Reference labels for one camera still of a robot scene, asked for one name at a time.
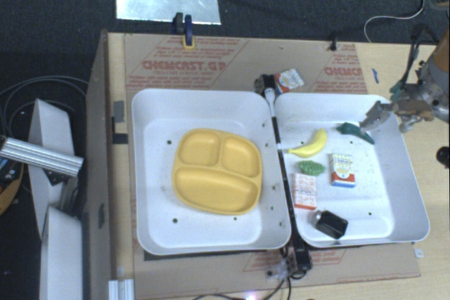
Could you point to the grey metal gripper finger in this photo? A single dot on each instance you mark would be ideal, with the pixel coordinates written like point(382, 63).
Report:
point(368, 123)
point(379, 108)

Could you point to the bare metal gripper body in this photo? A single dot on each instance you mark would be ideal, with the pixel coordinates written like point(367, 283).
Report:
point(415, 108)

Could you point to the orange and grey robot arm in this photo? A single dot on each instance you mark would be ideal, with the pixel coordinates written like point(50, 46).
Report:
point(442, 56)

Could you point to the dark green toy pepper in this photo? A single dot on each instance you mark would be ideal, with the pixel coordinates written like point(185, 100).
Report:
point(351, 130)

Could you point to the white carton red blue base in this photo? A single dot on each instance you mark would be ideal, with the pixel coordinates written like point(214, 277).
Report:
point(341, 169)

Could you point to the yellow banana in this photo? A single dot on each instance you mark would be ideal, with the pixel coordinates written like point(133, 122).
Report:
point(313, 147)

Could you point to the white plastic tray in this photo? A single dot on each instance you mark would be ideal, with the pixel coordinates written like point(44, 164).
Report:
point(383, 193)
point(211, 235)

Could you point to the green grapes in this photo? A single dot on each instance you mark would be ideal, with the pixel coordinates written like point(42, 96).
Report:
point(311, 167)

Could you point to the white carton yellow print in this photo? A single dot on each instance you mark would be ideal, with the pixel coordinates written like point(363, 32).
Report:
point(290, 79)

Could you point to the orange and white packet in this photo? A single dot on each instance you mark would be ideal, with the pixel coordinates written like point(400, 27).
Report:
point(304, 191)

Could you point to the thin black and white rod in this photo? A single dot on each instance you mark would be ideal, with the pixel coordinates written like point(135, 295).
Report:
point(283, 168)

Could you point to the black can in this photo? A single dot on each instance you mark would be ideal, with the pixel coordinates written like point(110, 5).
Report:
point(330, 225)

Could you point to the brown cardboard board red print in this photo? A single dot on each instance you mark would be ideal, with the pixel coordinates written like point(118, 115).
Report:
point(239, 59)

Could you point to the yellow divided plate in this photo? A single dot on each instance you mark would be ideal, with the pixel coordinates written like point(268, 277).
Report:
point(216, 172)

